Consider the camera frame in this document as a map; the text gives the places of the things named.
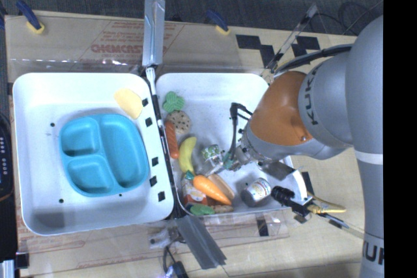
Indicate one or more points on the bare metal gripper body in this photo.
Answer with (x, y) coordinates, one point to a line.
(243, 156)

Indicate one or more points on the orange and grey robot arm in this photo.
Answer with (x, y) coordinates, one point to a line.
(329, 104)

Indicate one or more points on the green and white small can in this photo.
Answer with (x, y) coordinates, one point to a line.
(211, 152)

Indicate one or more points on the silver can with printed label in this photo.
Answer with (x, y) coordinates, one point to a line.
(256, 192)

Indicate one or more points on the orange carrot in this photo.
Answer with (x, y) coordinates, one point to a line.
(210, 189)

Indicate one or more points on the brown oblong biscuit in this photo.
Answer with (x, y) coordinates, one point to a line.
(223, 208)

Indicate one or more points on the yellow banana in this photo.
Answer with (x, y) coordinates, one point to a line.
(186, 154)

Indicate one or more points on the red and white carton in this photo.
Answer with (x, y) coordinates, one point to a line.
(192, 195)

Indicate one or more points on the white plastic tray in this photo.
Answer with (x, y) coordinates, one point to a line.
(39, 146)
(211, 97)

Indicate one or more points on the green leafy toy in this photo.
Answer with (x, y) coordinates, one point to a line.
(202, 209)

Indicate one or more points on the brown chocolate chip biscuit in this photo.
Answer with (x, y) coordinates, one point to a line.
(180, 122)

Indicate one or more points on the red sausage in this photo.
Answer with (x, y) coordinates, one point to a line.
(172, 140)

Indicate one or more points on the green broccoli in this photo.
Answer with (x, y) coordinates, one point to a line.
(173, 102)

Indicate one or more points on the pale yellow flat slice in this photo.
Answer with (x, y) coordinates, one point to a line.
(128, 103)

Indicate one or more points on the blue divided plate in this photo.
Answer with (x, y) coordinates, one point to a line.
(110, 140)

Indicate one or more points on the brown cardboard board, red print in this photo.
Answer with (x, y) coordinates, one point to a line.
(97, 42)

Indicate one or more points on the black cylinder on white bracket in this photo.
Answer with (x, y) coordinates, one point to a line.
(282, 194)

